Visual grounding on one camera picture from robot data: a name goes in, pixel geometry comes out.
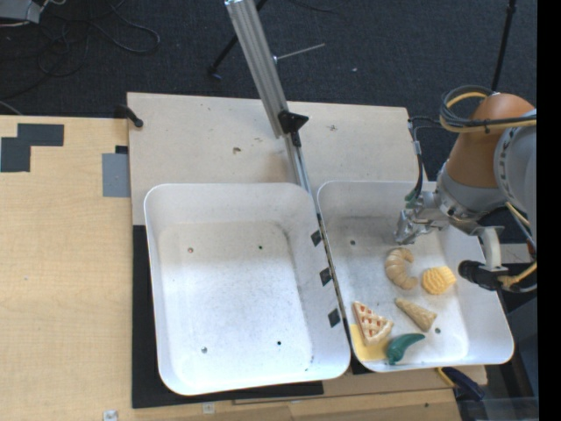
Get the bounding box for green pepper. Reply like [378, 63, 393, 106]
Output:
[385, 332, 427, 366]

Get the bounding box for beige croissant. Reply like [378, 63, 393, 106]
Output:
[384, 246, 419, 291]

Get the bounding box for white plastic tray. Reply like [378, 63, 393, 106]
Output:
[316, 179, 515, 374]
[143, 182, 352, 397]

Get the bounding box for yellow cheese slice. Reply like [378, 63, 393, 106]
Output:
[348, 323, 390, 362]

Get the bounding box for pale wood board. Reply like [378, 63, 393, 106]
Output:
[126, 92, 488, 408]

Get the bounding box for yellow ridged toy food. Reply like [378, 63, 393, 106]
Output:
[421, 265, 458, 296]

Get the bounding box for beige cone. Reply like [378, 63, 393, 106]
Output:
[394, 296, 438, 333]

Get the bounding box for lattice pie slice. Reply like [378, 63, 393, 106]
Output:
[352, 300, 394, 347]

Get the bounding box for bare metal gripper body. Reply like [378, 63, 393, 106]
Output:
[407, 189, 481, 237]

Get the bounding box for black cylinder on white bracket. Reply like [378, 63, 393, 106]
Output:
[447, 217, 512, 292]

